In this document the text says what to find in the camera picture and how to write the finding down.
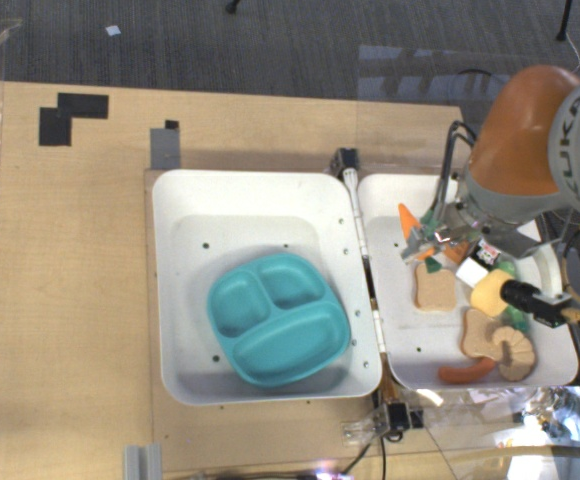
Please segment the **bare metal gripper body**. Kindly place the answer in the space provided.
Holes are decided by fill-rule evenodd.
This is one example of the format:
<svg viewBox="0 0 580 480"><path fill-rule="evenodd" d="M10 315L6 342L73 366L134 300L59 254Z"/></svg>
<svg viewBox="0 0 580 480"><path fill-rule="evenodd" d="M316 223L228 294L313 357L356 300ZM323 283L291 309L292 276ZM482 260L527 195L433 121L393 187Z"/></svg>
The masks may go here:
<svg viewBox="0 0 580 480"><path fill-rule="evenodd" d="M434 202L425 214L425 239L434 247L478 239L486 214L468 202Z"/></svg>

